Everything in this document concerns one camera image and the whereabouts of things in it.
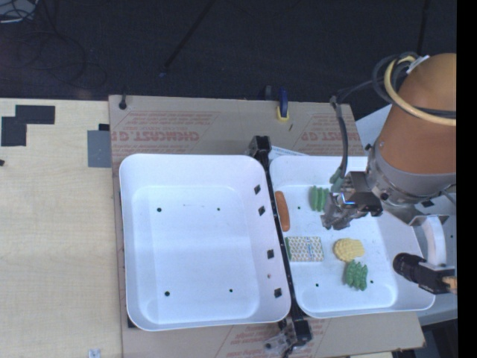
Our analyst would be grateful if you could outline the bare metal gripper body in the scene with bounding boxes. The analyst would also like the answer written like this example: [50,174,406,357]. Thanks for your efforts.
[341,171,393,218]

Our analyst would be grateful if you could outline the green pea pods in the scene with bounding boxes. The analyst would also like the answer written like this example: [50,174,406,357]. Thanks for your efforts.
[308,185,331,213]
[342,260,370,292]

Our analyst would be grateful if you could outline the yellow corn cob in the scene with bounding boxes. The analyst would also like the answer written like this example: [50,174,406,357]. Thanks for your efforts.
[332,237,366,264]

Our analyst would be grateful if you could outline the white patterned packet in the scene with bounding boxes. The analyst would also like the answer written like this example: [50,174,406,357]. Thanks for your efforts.
[284,235,325,263]

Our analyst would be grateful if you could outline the orange sausage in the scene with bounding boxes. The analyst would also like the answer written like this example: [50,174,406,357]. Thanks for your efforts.
[274,190,291,233]

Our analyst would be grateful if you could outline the white paper slip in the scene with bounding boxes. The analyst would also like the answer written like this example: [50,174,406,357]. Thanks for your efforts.
[269,145,310,160]

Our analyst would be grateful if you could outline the white plastic tray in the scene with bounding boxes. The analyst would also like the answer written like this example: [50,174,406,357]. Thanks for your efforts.
[268,154,437,320]
[119,153,292,332]

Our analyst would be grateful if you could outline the brown cardboard board red print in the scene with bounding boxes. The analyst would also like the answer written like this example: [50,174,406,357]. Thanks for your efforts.
[107,94,426,358]

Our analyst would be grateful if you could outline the black cylinder on white bracket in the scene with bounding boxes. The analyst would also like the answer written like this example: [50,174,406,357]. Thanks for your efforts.
[392,214,458,295]

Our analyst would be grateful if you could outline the black block with thin wires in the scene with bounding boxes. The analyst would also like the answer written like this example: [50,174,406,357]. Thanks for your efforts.
[247,135,272,159]
[289,318,314,351]

